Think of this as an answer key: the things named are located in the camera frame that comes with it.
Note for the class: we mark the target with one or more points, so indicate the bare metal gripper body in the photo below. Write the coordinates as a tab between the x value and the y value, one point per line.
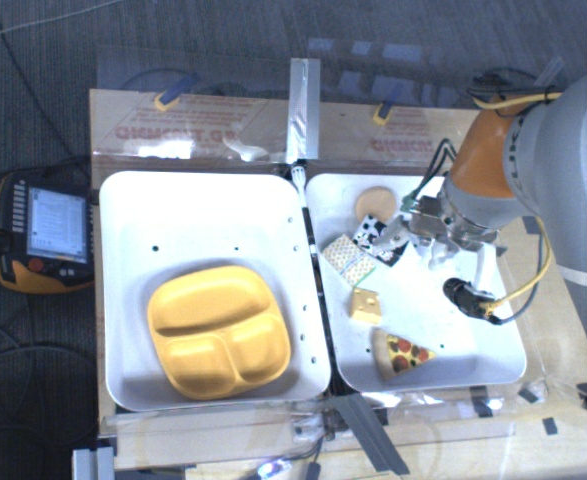
435	220

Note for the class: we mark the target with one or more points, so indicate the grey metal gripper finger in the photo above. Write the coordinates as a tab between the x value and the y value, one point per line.
438	255
392	234

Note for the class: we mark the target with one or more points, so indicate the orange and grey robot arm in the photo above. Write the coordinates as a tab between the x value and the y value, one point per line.
533	158

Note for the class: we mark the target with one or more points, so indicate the black and white cow carton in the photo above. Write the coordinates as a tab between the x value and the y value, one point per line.
370	235

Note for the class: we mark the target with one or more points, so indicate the tan round biscuit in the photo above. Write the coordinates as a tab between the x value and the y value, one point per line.
374	203

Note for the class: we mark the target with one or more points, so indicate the pale patterned packet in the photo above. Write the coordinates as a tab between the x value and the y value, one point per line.
348	260

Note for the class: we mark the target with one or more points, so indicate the white plastic tray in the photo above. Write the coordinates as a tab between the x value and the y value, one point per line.
208	218
433	318

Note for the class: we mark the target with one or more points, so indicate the yellow cheese wedge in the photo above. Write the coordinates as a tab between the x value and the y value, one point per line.
365	306

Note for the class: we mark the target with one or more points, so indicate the pepperoni pizza slice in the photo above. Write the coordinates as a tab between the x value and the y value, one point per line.
398	355

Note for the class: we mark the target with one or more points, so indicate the yellow divided plate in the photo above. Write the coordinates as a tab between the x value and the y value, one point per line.
218	333

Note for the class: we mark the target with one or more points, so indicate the brown cardboard board red print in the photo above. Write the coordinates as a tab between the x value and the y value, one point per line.
133	133

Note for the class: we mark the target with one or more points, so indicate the black cylinder on white bracket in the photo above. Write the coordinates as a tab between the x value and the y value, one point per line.
468	295

